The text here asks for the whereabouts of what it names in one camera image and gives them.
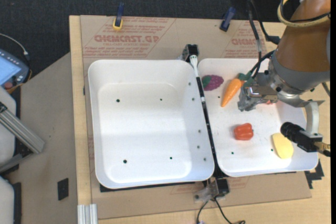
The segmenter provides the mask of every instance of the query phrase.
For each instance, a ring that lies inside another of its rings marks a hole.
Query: metal bracket
[[[191,55],[198,56],[199,54],[198,46],[196,44],[187,44],[179,58],[180,60],[190,62]]]
[[[21,120],[16,117],[7,107],[0,102],[0,124],[14,134],[32,153],[41,153],[45,142],[33,131],[27,128]],[[17,165],[23,158],[21,154],[12,157],[7,163],[0,167],[0,173]]]
[[[307,115],[306,132],[310,135],[315,135],[319,132],[320,113],[318,102],[310,101],[304,106]]]
[[[217,178],[205,188],[194,193],[194,202],[206,202],[217,196],[225,196],[229,192],[227,180],[225,178]]]
[[[97,205],[78,205],[77,218],[78,224],[98,224]]]

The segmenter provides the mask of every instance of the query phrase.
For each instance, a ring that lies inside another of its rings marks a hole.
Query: black clip
[[[233,7],[230,7],[227,13],[225,14],[224,20],[222,21],[220,25],[220,30],[223,30],[227,32],[229,26],[230,26],[230,21],[233,18],[233,16],[236,14],[236,9]]]
[[[117,16],[113,20],[113,28],[115,30],[120,30],[121,27],[122,27],[122,18],[121,17],[124,13],[124,6],[125,6],[125,4],[123,2],[119,3],[119,7],[118,7],[118,10],[117,10]]]

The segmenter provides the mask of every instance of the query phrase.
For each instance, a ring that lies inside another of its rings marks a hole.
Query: wire
[[[325,82],[322,82],[322,86],[325,89],[328,96],[330,97],[330,89],[328,88],[328,85]]]
[[[226,218],[226,216],[224,215],[224,213],[223,213],[223,211],[222,211],[222,208],[220,207],[220,205],[219,205],[219,203],[218,203],[218,201],[217,201],[217,196],[215,196],[214,199],[215,199],[215,203],[217,204],[219,210],[220,210],[221,213],[222,213],[222,216],[225,218],[225,220],[226,220],[229,224],[232,224],[232,223]],[[245,221],[242,220],[242,221],[239,222],[239,224],[245,224]]]
[[[262,56],[262,58],[260,59],[260,62],[264,61],[264,60],[267,59],[267,58],[270,58],[270,57],[273,55],[273,52],[274,52],[274,51],[275,51],[275,50],[272,50],[272,51],[266,53],[264,56]],[[258,67],[258,64],[259,64],[259,63],[256,63],[256,64],[252,67],[252,69],[250,70],[251,73],[253,73],[253,71]]]
[[[308,19],[302,19],[302,20],[287,20],[285,19],[285,16],[283,15],[284,11],[284,5],[288,2],[289,0],[281,0],[280,5],[278,6],[277,14],[279,20],[290,27],[309,27],[309,26],[314,26],[314,25],[319,25],[324,22],[327,22],[328,20],[331,19],[331,12],[321,14],[319,16],[313,17],[313,18],[308,18]]]
[[[205,203],[203,203],[203,205],[202,205],[202,207],[200,208],[200,210],[198,211],[198,214],[197,214],[197,218],[196,218],[196,224],[200,224],[200,214],[201,214],[201,211],[202,211],[202,209],[207,205],[207,203],[209,202],[209,201],[214,201],[216,204],[217,204],[217,206],[218,206],[218,208],[219,208],[219,210],[221,211],[221,214],[222,214],[222,216],[224,217],[224,219],[229,223],[229,224],[233,224],[232,222],[230,222],[228,219],[227,219],[227,217],[224,215],[224,212],[222,211],[222,209],[221,209],[221,207],[220,207],[220,205],[219,205],[219,203],[218,203],[218,201],[217,201],[217,197],[218,196],[215,196],[213,199],[209,199],[209,200],[207,200]],[[245,221],[244,220],[242,220],[242,221],[240,221],[239,222],[239,224],[245,224]]]
[[[203,205],[202,205],[202,207],[200,208],[200,210],[198,211],[198,214],[197,214],[197,218],[196,218],[196,224],[199,224],[199,216],[200,216],[200,214],[201,214],[201,211],[202,211],[202,209],[207,205],[207,203],[209,202],[210,200],[208,200],[208,201],[206,201],[205,203],[203,203]]]
[[[27,61],[27,63],[28,63],[28,66],[29,66],[29,63],[30,63],[30,56],[29,56],[29,53],[27,52],[26,48],[25,48],[19,41],[15,40],[14,38],[12,38],[12,37],[10,37],[10,36],[8,36],[8,35],[5,35],[5,34],[0,33],[0,36],[3,36],[3,37],[5,37],[5,38],[10,39],[11,41],[17,43],[17,44],[21,47],[21,49],[23,50],[23,55],[24,55],[24,57],[25,57],[25,59],[26,59],[26,61]]]
[[[248,10],[249,13],[252,13],[251,7],[253,7],[253,9],[254,9],[254,12],[255,12],[256,17],[257,17],[257,21],[258,21],[259,24],[260,24],[261,30],[262,30],[262,32],[264,33],[264,35],[265,35],[265,37],[266,37],[266,40],[267,40],[267,41],[271,41],[271,42],[274,43],[275,45],[278,45],[278,44],[279,44],[279,41],[276,39],[276,37],[269,36],[268,33],[266,32],[266,30],[265,30],[265,28],[264,28],[264,24],[263,24],[263,22],[261,21],[261,19],[260,19],[260,17],[259,17],[259,13],[258,13],[258,10],[257,10],[257,7],[256,7],[256,5],[255,5],[254,0],[247,0],[247,10]]]
[[[260,61],[261,60],[261,43],[260,43],[260,38],[259,38],[259,34],[258,34],[258,31],[257,31],[257,28],[256,28],[256,26],[255,26],[255,24],[253,22],[253,13],[252,13],[251,5],[253,7],[255,7],[253,0],[247,0],[248,20],[250,22],[253,34],[254,34],[255,39],[256,39],[257,47],[258,47],[258,62],[257,62],[257,67],[256,67],[256,73],[252,76],[252,78],[254,78],[257,75],[257,73],[259,71],[259,68],[260,68],[260,63],[261,63],[261,61]]]

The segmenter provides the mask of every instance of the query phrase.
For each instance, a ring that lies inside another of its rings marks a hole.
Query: yellow cheese
[[[275,150],[278,156],[282,159],[291,158],[294,153],[294,148],[291,141],[281,133],[272,135]]]

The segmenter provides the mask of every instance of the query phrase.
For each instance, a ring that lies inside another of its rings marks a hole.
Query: cardboard sheet
[[[122,29],[112,27],[114,17],[80,16],[85,74],[87,128],[92,202],[98,218],[117,218],[199,209],[193,193],[202,183],[101,192],[95,175],[94,144],[87,70],[98,59],[176,59],[187,44],[197,44],[198,60],[205,58],[257,58],[255,39],[247,20],[232,20],[227,32],[221,20],[123,17]],[[257,30],[266,53],[259,25]],[[223,206],[311,197],[304,172],[228,178],[230,193]]]

